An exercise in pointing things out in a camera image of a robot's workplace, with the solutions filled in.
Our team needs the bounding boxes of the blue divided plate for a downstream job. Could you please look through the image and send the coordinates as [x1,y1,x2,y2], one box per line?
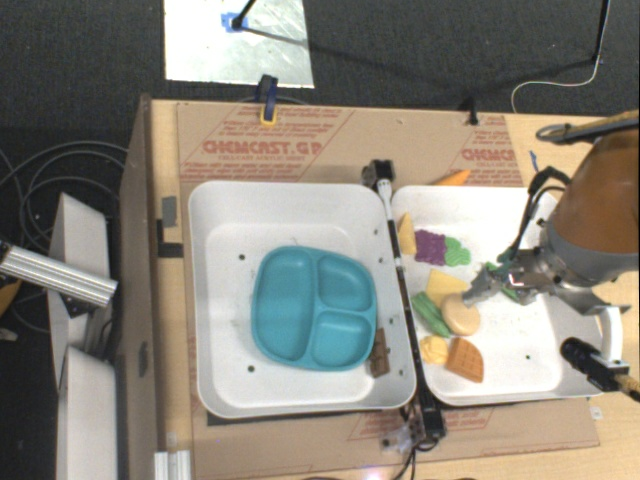
[250,245,379,373]

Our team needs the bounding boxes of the black cylinder on white bracket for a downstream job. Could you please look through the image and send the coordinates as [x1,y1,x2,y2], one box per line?
[559,287,632,394]

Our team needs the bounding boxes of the black block with thin wires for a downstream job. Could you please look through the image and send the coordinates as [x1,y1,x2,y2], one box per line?
[412,392,447,443]
[361,158,397,187]

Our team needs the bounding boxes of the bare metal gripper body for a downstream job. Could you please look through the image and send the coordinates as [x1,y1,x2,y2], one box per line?
[497,246,569,307]

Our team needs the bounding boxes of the thin black and white rod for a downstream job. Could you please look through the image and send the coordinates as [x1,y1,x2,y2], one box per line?
[377,178,437,419]

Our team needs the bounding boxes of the brown cardboard board red print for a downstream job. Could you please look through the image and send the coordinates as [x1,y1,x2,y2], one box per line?
[175,100,601,474]

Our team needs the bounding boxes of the orange waffle piece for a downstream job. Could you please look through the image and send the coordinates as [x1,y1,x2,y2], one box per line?
[445,336,486,385]

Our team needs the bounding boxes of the small yellow lumpy toy food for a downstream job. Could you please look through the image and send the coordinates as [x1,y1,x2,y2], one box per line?
[418,335,450,367]

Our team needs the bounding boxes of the green lettuce leaf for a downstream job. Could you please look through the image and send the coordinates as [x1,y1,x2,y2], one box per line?
[443,236,473,269]

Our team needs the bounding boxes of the orange carrot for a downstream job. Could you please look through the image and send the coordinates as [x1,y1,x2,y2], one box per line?
[430,168,473,188]

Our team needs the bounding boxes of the purple grapes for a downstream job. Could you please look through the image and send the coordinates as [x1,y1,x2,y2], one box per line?
[413,229,448,267]

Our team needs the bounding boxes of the yellow cheese slice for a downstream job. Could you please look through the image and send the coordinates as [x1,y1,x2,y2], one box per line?
[425,267,471,310]

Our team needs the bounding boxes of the yellow cheese wedge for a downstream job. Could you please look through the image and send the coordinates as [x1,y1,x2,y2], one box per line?
[396,211,418,257]

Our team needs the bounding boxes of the beige round biscuit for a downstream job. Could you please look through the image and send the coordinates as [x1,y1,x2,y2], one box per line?
[440,293,483,338]

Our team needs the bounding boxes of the white plastic tray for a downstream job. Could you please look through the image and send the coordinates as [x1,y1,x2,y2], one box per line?
[390,184,609,408]
[187,180,418,421]

